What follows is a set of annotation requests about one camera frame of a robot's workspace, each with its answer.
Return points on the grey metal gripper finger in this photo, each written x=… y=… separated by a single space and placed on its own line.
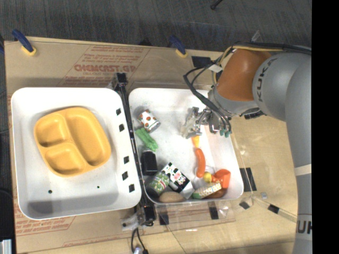
x=192 y=114
x=191 y=131

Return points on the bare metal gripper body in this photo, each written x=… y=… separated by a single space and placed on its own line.
x=215 y=121

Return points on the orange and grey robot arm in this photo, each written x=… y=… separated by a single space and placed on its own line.
x=278 y=89

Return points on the white plastic tray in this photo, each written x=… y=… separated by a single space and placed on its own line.
x=79 y=194
x=174 y=107

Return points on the orange toy sausage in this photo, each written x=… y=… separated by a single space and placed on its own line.
x=200 y=163

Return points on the white can with red tomatoes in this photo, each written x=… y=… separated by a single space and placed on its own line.
x=148 y=120

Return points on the green toy asparagus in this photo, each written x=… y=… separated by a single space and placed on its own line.
x=147 y=139

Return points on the yellow toy lemon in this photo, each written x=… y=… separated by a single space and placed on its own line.
x=207 y=177

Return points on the cow print milk carton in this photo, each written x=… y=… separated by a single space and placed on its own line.
x=178 y=179

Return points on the orange cup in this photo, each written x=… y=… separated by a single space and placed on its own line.
x=223 y=177

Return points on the green and white can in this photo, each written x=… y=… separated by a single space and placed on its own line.
x=159 y=183

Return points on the yellow and green packet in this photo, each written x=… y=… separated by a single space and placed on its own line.
x=207 y=190

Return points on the brown toy bread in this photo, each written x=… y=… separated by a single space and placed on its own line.
x=219 y=194

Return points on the brown toy potato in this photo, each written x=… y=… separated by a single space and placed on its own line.
x=171 y=197

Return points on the yellow divided plate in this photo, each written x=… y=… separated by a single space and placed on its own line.
x=74 y=139

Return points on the brown cardboard board red print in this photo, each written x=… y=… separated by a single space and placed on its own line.
x=66 y=62

